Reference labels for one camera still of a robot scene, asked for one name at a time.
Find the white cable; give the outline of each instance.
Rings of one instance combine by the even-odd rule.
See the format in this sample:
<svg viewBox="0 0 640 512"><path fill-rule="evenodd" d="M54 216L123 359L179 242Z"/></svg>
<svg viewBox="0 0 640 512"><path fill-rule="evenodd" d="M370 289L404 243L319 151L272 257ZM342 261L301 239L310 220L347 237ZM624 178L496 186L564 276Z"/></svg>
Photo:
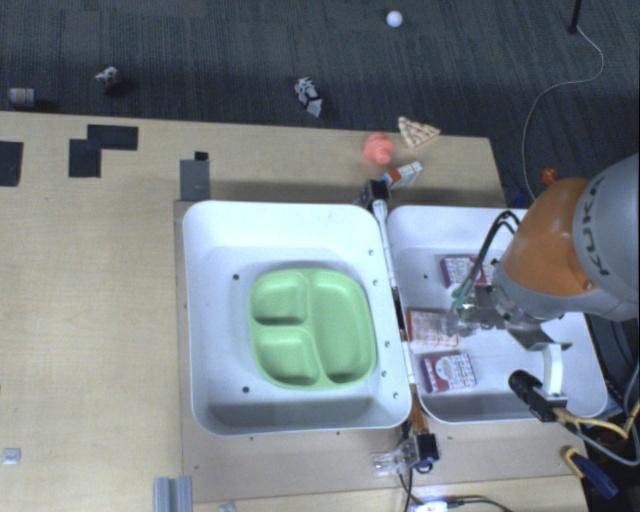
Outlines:
<svg viewBox="0 0 640 512"><path fill-rule="evenodd" d="M529 184L529 176L527 174L527 161L526 161L526 157L525 157L525 143L526 143L526 139L527 139L527 129L529 127L529 122L531 121L531 116L533 116L533 112L536 109L536 107L538 106L538 102L542 99L542 97L544 95L546 95L548 92L553 91L554 89L557 89L558 87L562 87L563 85L575 85L575 84L584 84L587 82L592 82L593 80L596 80L601 74L602 71L604 70L604 53L602 53L602 50L600 48L598 48L598 46L587 37L587 35L582 31L582 29L578 26L577 27L578 33L584 37L584 39L591 45L593 46L596 51L598 52L598 54L600 55L600 69L598 70L598 72L593 75L590 78L585 78L583 80L569 80L567 82L560 82L559 84L555 84L552 85L551 87L548 87L547 89L545 89L544 91L542 91L540 94L538 94L538 97L533 101L533 105L531 105L531 110L529 110L529 114L527 115L527 120L524 122L524 129L522 131L522 172L524 174L524 182L527 185L527 191L529 192L529 195L531 196L531 200L535 201L536 196L533 193L533 190L531 190L531 185Z"/></svg>

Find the metal bracket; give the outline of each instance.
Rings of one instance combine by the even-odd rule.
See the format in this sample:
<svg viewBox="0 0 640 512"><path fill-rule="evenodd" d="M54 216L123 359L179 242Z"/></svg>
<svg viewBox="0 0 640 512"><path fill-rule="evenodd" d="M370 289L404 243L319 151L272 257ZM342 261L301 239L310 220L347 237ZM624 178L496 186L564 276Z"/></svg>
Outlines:
<svg viewBox="0 0 640 512"><path fill-rule="evenodd" d="M395 450L371 454L375 476L397 475L413 467L419 460L418 443L414 436L402 441Z"/></svg>
<svg viewBox="0 0 640 512"><path fill-rule="evenodd" d="M20 448L5 448L2 453L2 463L8 466L20 464L22 450Z"/></svg>
<svg viewBox="0 0 640 512"><path fill-rule="evenodd" d="M196 157L205 153L196 153ZM211 198L209 160L180 160L180 200L205 201Z"/></svg>
<svg viewBox="0 0 640 512"><path fill-rule="evenodd" d="M153 512L193 512L191 476L156 478L153 482Z"/></svg>
<svg viewBox="0 0 640 512"><path fill-rule="evenodd" d="M559 343L547 343L542 349L542 359L544 360L544 378L542 379L542 390L548 395L557 396L562 394L562 345Z"/></svg>

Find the white ball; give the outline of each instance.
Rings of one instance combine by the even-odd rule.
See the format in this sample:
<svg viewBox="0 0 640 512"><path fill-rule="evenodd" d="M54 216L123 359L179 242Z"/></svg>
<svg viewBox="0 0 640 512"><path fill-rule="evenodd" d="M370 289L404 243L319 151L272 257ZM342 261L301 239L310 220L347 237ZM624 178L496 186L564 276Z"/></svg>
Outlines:
<svg viewBox="0 0 640 512"><path fill-rule="evenodd" d="M402 14L400 11L391 11L387 14L387 25L397 28L402 25Z"/></svg>

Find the black connector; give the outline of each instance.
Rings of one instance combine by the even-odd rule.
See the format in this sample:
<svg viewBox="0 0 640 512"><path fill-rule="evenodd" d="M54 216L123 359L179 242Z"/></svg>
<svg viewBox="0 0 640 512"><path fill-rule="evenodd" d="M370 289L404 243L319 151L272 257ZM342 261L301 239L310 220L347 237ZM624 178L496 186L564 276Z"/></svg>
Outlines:
<svg viewBox="0 0 640 512"><path fill-rule="evenodd" d="M436 436L430 432L419 433L416 434L416 441L418 443L420 461L414 467L418 471L420 469L430 469L434 463L440 460Z"/></svg>
<svg viewBox="0 0 640 512"><path fill-rule="evenodd" d="M389 187L386 181L369 180L360 193L360 197L355 200L354 204L362 206L367 210L371 210L371 205L377 199L389 201L390 198L391 194L389 193Z"/></svg>
<svg viewBox="0 0 640 512"><path fill-rule="evenodd" d="M565 398L544 396L541 393L542 382L524 370L516 370L511 374L509 387L520 400L529 406L531 413L543 423L556 421L553 409L567 405Z"/></svg>

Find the small can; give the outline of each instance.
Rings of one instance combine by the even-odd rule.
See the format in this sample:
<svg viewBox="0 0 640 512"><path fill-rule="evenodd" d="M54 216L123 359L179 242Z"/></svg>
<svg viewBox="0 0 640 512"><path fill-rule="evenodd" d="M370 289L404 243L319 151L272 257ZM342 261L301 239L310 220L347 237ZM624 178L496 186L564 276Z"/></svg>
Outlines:
<svg viewBox="0 0 640 512"><path fill-rule="evenodd" d="M36 106L36 91L35 89L9 89L9 101L14 107L18 108L33 108Z"/></svg>

